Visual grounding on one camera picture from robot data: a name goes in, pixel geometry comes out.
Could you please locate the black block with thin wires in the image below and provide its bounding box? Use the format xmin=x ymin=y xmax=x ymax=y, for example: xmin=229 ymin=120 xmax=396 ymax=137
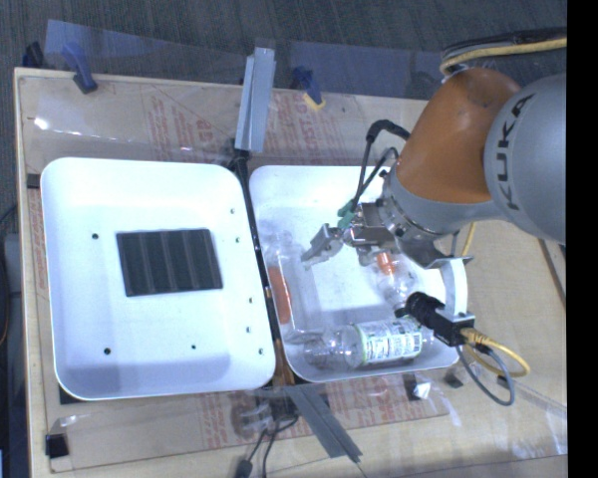
xmin=267 ymin=394 xmax=301 ymax=422
xmin=225 ymin=148 xmax=253 ymax=170

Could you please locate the white plastic tray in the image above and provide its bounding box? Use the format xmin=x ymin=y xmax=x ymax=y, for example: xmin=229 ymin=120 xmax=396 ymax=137
xmin=39 ymin=155 xmax=278 ymax=401
xmin=247 ymin=164 xmax=470 ymax=384

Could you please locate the brown cardboard board red print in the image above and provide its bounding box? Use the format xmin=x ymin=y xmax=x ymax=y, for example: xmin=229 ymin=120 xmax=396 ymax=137
xmin=19 ymin=76 xmax=454 ymax=472

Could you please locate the black ribbed rectangular pad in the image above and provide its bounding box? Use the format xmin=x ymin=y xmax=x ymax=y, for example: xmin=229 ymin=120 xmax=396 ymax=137
xmin=115 ymin=227 xmax=224 ymax=299

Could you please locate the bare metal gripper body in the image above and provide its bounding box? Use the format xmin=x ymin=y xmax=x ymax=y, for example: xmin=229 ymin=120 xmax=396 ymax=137
xmin=341 ymin=198 xmax=411 ymax=267

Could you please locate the clear bottle small orange label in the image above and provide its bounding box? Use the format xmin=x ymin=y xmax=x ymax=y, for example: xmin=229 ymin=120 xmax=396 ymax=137
xmin=358 ymin=246 xmax=421 ymax=314

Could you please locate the black cylinder on white bracket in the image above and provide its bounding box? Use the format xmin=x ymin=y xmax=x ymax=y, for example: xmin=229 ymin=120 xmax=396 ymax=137
xmin=394 ymin=255 xmax=477 ymax=349

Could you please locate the clear bottle green white label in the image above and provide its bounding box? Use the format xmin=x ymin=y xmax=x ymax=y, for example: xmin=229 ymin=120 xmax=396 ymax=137
xmin=302 ymin=317 xmax=438 ymax=371

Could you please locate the clear bottle long orange label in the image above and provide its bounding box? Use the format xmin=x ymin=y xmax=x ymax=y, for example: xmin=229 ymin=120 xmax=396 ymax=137
xmin=259 ymin=230 xmax=311 ymax=341

